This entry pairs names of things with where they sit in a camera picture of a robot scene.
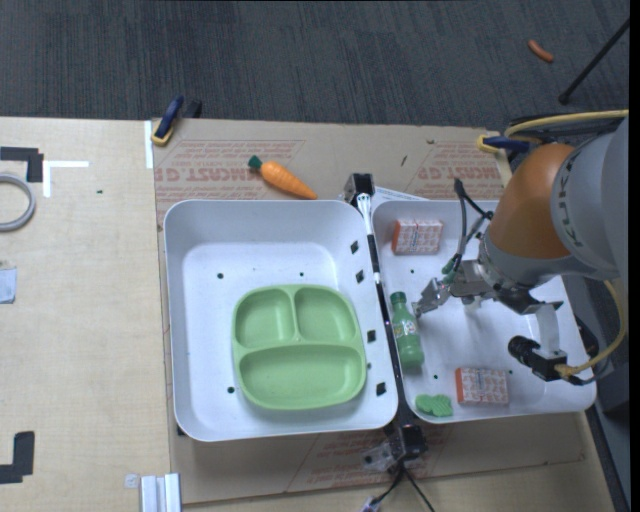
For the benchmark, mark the white paper sheet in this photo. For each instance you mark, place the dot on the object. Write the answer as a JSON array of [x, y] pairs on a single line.
[[397, 194]]

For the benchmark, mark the brown cardboard board red print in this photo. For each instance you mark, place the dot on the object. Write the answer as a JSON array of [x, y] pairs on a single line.
[[240, 160]]

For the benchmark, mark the orange and white carton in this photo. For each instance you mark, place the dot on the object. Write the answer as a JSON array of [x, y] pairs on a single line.
[[417, 236], [482, 386]]

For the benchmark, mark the green grapes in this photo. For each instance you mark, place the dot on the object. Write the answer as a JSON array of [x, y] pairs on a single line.
[[434, 405]]

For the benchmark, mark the orange sausage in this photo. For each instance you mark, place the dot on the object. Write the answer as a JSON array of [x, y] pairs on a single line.
[[540, 50]]

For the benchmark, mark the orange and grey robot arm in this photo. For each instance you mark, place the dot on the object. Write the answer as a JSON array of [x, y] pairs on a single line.
[[530, 210]]

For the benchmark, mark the white plastic tray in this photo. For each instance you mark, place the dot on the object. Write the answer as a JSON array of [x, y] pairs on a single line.
[[475, 340], [210, 320]]

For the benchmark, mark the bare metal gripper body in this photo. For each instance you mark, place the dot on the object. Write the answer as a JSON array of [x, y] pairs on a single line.
[[472, 280]]

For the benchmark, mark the black cylinder on white bracket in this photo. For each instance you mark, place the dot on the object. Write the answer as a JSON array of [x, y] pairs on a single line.
[[537, 357]]

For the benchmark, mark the orange carrot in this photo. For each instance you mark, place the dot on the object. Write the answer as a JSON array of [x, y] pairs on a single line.
[[285, 178]]

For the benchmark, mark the green bottle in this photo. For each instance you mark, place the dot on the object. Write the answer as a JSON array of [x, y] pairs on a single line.
[[407, 335]]

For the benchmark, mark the green divided plate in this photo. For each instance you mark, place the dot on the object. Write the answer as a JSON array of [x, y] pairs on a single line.
[[300, 370]]

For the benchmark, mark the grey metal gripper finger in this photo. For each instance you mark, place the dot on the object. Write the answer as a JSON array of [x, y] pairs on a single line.
[[437, 288], [424, 303]]

